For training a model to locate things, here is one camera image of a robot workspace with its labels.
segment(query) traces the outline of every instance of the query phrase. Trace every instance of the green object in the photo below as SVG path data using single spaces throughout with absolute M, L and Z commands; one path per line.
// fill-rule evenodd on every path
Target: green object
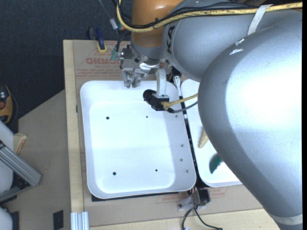
M 118 23 L 118 24 L 117 24 L 117 29 L 118 29 L 119 31 L 121 31 L 121 30 L 123 29 L 122 27 L 123 27 L 123 25 L 122 25 L 121 23 Z
M 210 163 L 209 163 L 209 169 L 210 169 L 211 174 L 213 174 L 213 172 L 217 169 L 217 167 L 220 166 L 222 162 L 223 160 L 220 157 L 220 155 L 218 155 L 217 153 L 214 154 L 214 156 L 211 158 Z
M 111 60 L 117 60 L 117 54 L 118 54 L 118 51 L 116 51 L 116 47 L 114 47 L 114 49 L 112 51 Z

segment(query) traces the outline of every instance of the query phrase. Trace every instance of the wooden stick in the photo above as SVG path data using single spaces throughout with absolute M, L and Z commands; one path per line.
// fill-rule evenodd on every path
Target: wooden stick
M 205 144 L 207 143 L 207 141 L 209 140 L 206 131 L 203 131 L 202 135 L 201 135 L 201 140 L 198 144 L 199 148 L 203 148 L 205 146 Z

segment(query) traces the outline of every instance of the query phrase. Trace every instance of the blue object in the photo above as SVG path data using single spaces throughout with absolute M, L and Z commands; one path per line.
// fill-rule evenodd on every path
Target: blue object
M 99 27 L 96 27 L 96 36 L 100 49 L 101 50 L 106 49 L 104 36 L 102 34 L 102 30 Z

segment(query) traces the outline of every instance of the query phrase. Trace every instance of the gray robot arm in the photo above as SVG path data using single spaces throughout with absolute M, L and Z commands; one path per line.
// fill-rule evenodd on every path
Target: gray robot arm
M 175 10 L 221 1 L 183 0 Z M 214 148 L 280 229 L 301 230 L 302 13 L 266 12 L 248 35 L 253 19 L 186 18 L 164 27 L 161 46 L 132 46 L 144 62 L 169 62 L 200 82 L 199 113 Z

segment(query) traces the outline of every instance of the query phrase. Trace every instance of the white tray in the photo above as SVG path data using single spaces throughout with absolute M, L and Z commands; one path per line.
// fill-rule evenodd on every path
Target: white tray
M 183 114 L 152 109 L 142 98 L 147 89 L 156 81 L 135 89 L 89 81 L 81 88 L 87 183 L 98 198 L 187 191 L 196 182 Z M 178 99 L 170 83 L 167 95 Z
M 182 96 L 189 97 L 198 92 L 199 82 L 193 80 L 185 80 L 181 84 Z M 193 104 L 195 99 L 185 102 L 186 106 Z M 198 113 L 198 105 L 187 110 L 189 127 L 191 131 L 192 143 L 194 147 L 197 167 L 200 177 L 208 186 L 230 186 L 242 184 L 239 179 L 232 173 L 228 166 L 222 162 L 220 166 L 211 174 L 209 169 L 209 163 L 211 158 L 216 154 L 211 142 L 208 140 L 203 148 L 198 148 L 199 140 L 203 132 L 203 126 Z

